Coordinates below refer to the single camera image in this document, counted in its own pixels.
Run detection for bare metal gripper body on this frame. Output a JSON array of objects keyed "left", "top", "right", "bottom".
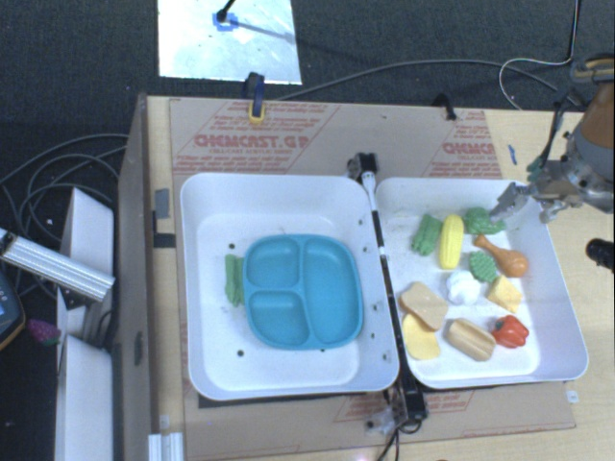
[{"left": 527, "top": 158, "right": 615, "bottom": 212}]

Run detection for green broccoli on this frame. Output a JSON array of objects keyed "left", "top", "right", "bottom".
[{"left": 462, "top": 206, "right": 507, "bottom": 236}]

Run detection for orange chicken drumstick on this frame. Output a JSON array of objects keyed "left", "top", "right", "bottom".
[{"left": 473, "top": 233, "right": 530, "bottom": 279}]

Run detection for yellow corn cob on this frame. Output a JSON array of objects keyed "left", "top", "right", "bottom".
[{"left": 437, "top": 213, "right": 466, "bottom": 271}]

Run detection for green lettuce leaf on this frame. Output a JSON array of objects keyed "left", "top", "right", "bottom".
[{"left": 467, "top": 250, "right": 500, "bottom": 284}]

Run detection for green asparagus bunch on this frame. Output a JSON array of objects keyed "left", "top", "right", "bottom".
[{"left": 410, "top": 213, "right": 445, "bottom": 257}]

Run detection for yellow cheese wedge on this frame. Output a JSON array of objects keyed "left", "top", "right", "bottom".
[{"left": 486, "top": 275, "right": 524, "bottom": 314}]

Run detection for white cauliflower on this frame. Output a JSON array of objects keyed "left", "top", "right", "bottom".
[{"left": 445, "top": 270, "right": 483, "bottom": 305}]

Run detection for white plastic tray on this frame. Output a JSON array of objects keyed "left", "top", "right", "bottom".
[
  {"left": 179, "top": 171, "right": 402, "bottom": 401},
  {"left": 374, "top": 176, "right": 590, "bottom": 390}
]

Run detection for red bell pepper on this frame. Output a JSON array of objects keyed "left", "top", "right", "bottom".
[{"left": 489, "top": 314, "right": 530, "bottom": 351}]

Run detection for tan bread slice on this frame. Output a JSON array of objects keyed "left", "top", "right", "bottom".
[{"left": 399, "top": 281, "right": 450, "bottom": 332}]

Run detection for thin black and white rod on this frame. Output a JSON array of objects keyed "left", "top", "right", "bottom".
[{"left": 361, "top": 170, "right": 415, "bottom": 405}]

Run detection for tan hot dog bun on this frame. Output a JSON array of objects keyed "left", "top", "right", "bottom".
[{"left": 443, "top": 318, "right": 498, "bottom": 362}]

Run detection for yellow potato chip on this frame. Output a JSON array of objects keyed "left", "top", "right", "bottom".
[{"left": 401, "top": 312, "right": 442, "bottom": 361}]

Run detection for brown cardboard board, red print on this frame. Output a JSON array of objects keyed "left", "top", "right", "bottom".
[{"left": 168, "top": 97, "right": 578, "bottom": 451}]

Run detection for blue divided plate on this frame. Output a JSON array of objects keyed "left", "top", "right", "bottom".
[{"left": 241, "top": 233, "right": 364, "bottom": 352}]

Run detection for green bean pods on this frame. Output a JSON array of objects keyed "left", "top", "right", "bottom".
[{"left": 224, "top": 254, "right": 247, "bottom": 307}]

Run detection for purple grapes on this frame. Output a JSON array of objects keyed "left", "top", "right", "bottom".
[{"left": 25, "top": 318, "right": 62, "bottom": 347}]

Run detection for black cylinder on white bracket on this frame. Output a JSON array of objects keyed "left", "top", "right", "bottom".
[{"left": 585, "top": 238, "right": 615, "bottom": 275}]

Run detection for black block with thin wires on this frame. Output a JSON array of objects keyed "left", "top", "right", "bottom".
[
  {"left": 397, "top": 379, "right": 430, "bottom": 424},
  {"left": 347, "top": 152, "right": 379, "bottom": 181}
]

